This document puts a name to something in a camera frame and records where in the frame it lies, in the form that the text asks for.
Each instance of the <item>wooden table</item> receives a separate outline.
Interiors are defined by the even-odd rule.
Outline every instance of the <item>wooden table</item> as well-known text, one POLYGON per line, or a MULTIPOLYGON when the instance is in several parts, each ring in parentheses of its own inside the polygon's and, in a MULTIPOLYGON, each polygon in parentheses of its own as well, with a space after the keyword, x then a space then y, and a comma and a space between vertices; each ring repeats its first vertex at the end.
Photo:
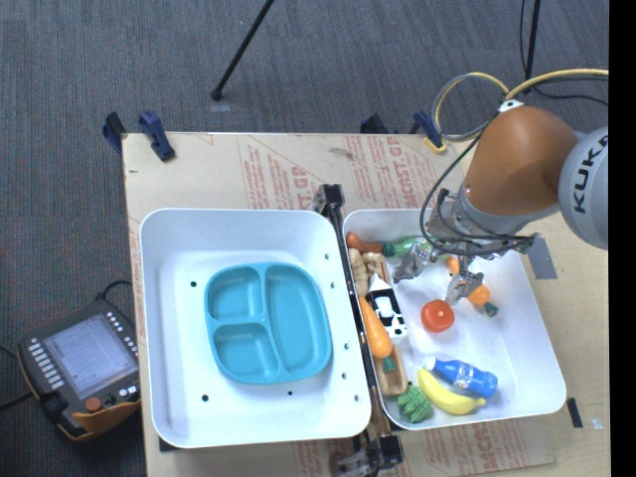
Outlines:
MULTIPOLYGON (((152 151, 147 135, 131 133, 122 140, 143 398, 149 395, 149 376, 139 227, 150 212, 305 209, 320 184, 342 185, 347 212, 417 208, 463 148, 456 144, 435 155, 414 135, 167 135, 176 157, 166 162, 152 151)), ((469 160, 461 163, 464 171, 469 160)), ((446 187, 456 189, 461 178, 457 169, 446 187)), ((501 430, 486 424, 503 421, 484 423, 482 431, 401 432, 406 461, 389 475, 610 474, 608 253, 579 240, 559 214, 528 225, 525 234, 531 232, 546 240, 557 278, 536 279, 528 258, 522 260, 582 427, 572 425, 564 405, 555 414, 504 422, 501 430), (510 444, 511 432, 519 438, 517 447, 510 444), (480 435, 491 439, 474 439, 480 435)), ((151 477, 330 475, 329 455, 351 447, 349 440, 322 440, 162 451, 148 401, 142 402, 142 415, 151 477)))

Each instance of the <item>yellow banana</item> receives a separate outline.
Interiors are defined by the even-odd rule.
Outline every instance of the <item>yellow banana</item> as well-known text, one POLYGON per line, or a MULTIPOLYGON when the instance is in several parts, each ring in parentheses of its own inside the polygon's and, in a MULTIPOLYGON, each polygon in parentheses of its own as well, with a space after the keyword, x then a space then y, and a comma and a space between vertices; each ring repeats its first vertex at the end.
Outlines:
POLYGON ((420 368, 417 381, 426 397, 437 407, 455 415, 470 413, 477 406, 486 404, 482 397, 468 397, 456 394, 443 386, 427 369, 420 368))

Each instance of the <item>black pole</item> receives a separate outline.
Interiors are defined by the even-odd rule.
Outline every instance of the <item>black pole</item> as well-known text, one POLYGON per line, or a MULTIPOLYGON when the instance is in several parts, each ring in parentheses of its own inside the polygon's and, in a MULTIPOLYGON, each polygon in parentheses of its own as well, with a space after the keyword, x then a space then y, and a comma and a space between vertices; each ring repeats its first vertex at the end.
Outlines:
POLYGON ((214 90, 212 90, 212 99, 221 100, 223 98, 223 94, 222 94, 223 87, 226 85, 226 83, 230 79, 230 76, 232 75, 232 72, 234 71, 235 67, 239 63, 240 57, 242 57, 242 54, 247 49, 247 46, 249 45, 249 41, 251 41, 251 38, 256 33, 256 30, 258 30, 258 27, 260 26, 260 23, 264 19, 265 15, 267 14, 267 11, 269 10, 269 8, 271 7, 271 4, 273 4, 273 3, 274 3, 274 0, 267 0, 265 2, 265 5, 263 5, 262 9, 258 13, 258 16, 256 17, 256 20, 251 25, 251 28, 249 29, 249 32, 247 32, 247 35, 243 39, 240 47, 238 48, 238 51, 235 54, 235 57, 230 62, 230 65, 228 66, 228 68, 226 70, 226 73, 223 75, 223 77, 222 77, 221 81, 219 82, 219 84, 217 85, 217 87, 214 90))
POLYGON ((526 80, 533 75, 533 60, 535 58, 535 42, 537 40, 537 28, 539 27, 539 11, 541 10, 541 0, 535 0, 533 9, 533 24, 530 30, 530 43, 528 44, 528 63, 526 64, 526 80))

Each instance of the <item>blue plate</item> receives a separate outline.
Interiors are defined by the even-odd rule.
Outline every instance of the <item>blue plate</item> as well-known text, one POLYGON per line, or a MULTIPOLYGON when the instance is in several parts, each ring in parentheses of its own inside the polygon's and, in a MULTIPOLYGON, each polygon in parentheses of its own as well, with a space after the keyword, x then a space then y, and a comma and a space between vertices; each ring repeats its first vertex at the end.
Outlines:
POLYGON ((205 309, 215 361, 237 382, 304 380, 331 359, 322 295, 298 266, 263 262, 221 270, 208 281, 205 309))

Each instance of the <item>gray carpet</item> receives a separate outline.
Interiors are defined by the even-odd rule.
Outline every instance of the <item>gray carpet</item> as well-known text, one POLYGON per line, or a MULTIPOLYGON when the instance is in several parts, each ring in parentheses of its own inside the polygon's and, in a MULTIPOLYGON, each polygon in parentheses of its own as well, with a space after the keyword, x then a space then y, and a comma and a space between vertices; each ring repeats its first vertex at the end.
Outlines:
MULTIPOLYGON (((116 111, 128 131, 153 109, 169 131, 358 132, 377 112, 409 132, 445 83, 479 71, 525 79, 533 2, 275 0, 224 98, 220 81, 265 0, 0 0, 0 343, 87 304, 130 274, 121 160, 101 136, 116 111)), ((609 0, 541 0, 533 75, 608 69, 609 0)), ((542 86, 608 101, 608 83, 542 86)), ((468 82, 444 106, 451 133, 496 108, 468 82)), ((607 124, 592 98, 525 101, 573 128, 607 124)), ((108 298, 132 316, 126 285, 108 298)), ((26 390, 0 352, 0 402, 26 390)), ((135 415, 74 444, 32 399, 0 411, 0 474, 141 476, 135 415)))

